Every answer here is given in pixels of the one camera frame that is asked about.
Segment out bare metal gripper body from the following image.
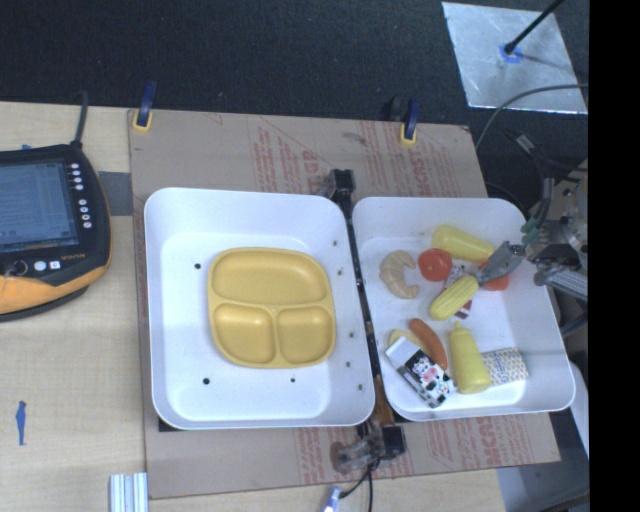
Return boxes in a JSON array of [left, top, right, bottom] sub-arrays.
[[524, 175, 590, 267]]

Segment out orange round toy fruit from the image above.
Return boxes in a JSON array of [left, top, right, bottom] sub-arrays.
[[477, 261, 511, 292]]

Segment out yellow toy pepper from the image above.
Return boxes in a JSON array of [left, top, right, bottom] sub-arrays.
[[431, 224, 496, 265]]

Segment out yellow toy corn cob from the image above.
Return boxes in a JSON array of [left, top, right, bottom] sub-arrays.
[[428, 274, 480, 322]]

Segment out small purple and white can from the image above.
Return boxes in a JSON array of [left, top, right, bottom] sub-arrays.
[[443, 264, 474, 321]]

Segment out red toy tomato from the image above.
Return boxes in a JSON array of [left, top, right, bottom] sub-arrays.
[[417, 248, 454, 282]]

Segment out white plastic tray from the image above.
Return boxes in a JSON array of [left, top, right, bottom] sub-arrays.
[[143, 187, 376, 431], [351, 196, 577, 423]]

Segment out beige toy croissant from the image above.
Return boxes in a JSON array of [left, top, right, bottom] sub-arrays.
[[378, 249, 421, 300]]

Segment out orange toy sausage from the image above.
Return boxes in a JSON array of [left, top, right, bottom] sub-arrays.
[[408, 317, 449, 371]]

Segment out yellow toy mustard bottle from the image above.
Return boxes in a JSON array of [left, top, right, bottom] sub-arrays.
[[448, 321, 492, 395]]

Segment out white and yellow packet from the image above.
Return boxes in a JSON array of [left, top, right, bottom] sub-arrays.
[[480, 346, 530, 387]]

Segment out pale yellow toy slice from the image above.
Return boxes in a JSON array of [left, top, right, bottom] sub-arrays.
[[388, 328, 427, 352]]

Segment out white carton with cow print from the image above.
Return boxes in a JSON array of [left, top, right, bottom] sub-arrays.
[[384, 335, 457, 410]]

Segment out thin black and white rod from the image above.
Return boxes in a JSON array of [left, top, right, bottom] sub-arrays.
[[337, 192, 387, 427]]

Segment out yellow divided plate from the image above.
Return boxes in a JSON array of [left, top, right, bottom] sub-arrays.
[[206, 247, 336, 370]]

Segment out brown cardboard board red print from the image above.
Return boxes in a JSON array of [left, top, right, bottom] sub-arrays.
[[127, 108, 562, 500]]

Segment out black block with thin wires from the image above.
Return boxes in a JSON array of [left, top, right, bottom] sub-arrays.
[[323, 168, 357, 199], [378, 424, 407, 459]]

